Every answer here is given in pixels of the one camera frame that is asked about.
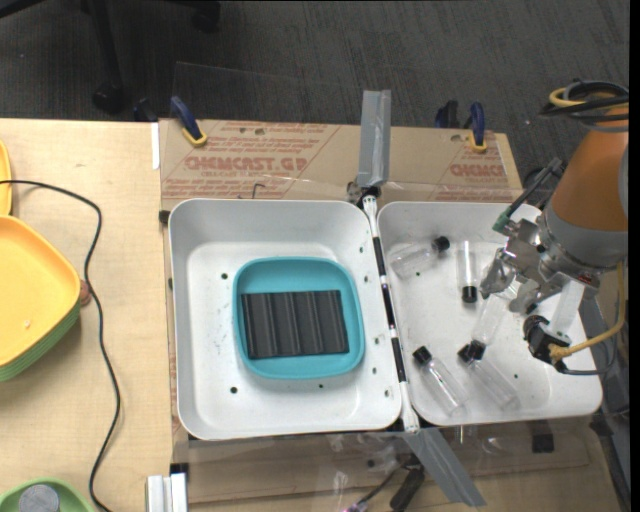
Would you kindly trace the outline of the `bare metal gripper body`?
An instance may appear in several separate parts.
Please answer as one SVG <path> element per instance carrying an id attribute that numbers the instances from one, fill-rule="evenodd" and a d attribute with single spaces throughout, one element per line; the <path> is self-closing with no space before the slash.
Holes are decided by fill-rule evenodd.
<path id="1" fill-rule="evenodd" d="M 551 233 L 544 217 L 537 217 L 535 222 L 508 220 L 503 232 L 508 236 L 505 249 L 513 256 L 517 267 L 515 279 L 520 284 L 528 279 L 549 283 L 553 291 L 546 299 L 561 293 L 572 282 L 584 287 L 587 298 L 599 291 L 600 268 L 567 252 Z"/>

